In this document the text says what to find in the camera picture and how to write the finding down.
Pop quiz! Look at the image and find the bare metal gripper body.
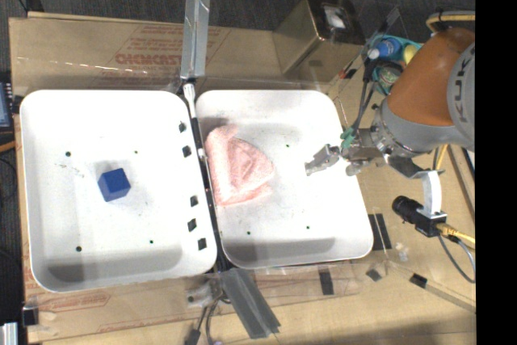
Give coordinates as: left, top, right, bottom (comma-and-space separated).
341, 128, 391, 169

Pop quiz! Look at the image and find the green patterned can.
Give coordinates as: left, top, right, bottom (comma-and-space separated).
376, 65, 403, 89

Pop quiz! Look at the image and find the blue bottle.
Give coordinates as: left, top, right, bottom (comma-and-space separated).
367, 36, 403, 61

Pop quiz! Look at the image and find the black cylinder on white bracket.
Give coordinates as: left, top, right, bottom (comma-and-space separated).
391, 167, 448, 238

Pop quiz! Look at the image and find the brown cardboard board red print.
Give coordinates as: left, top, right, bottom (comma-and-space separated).
7, 11, 367, 344

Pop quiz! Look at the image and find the pink folded cloth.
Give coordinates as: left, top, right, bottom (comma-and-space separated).
203, 124, 278, 208

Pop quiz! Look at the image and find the teal divided plate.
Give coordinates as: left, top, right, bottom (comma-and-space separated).
364, 33, 423, 95

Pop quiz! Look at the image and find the white plastic tray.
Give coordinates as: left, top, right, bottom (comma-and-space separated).
194, 89, 375, 270
19, 89, 219, 293

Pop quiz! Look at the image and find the blue cube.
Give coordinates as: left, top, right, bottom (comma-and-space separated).
97, 167, 132, 204

